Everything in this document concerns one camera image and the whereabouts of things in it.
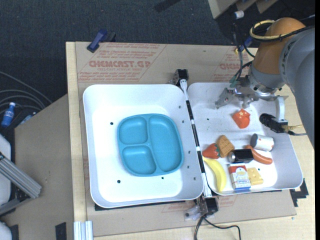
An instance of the can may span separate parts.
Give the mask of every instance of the can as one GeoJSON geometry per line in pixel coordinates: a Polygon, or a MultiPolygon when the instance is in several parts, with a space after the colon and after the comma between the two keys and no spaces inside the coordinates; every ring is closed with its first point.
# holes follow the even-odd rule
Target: can
{"type": "Polygon", "coordinates": [[[274,138],[260,134],[253,134],[250,145],[256,150],[271,151],[274,148],[274,138]]]}

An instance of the sausage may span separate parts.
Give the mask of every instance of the sausage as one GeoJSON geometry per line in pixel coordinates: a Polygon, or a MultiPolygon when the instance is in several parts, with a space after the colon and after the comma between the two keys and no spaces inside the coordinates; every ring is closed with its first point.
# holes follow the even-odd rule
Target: sausage
{"type": "Polygon", "coordinates": [[[251,149],[253,159],[256,160],[257,162],[259,162],[261,164],[265,164],[265,165],[271,165],[273,163],[272,158],[265,157],[265,156],[259,154],[251,145],[246,145],[245,148],[251,149]]]}

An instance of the blue plate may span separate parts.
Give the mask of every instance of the blue plate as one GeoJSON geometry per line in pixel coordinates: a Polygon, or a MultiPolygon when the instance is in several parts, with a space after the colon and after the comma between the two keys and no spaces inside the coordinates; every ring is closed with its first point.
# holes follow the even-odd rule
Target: blue plate
{"type": "Polygon", "coordinates": [[[117,128],[117,141],[124,167],[136,176],[169,174],[184,161],[177,126],[163,114],[126,117],[117,128]]]}

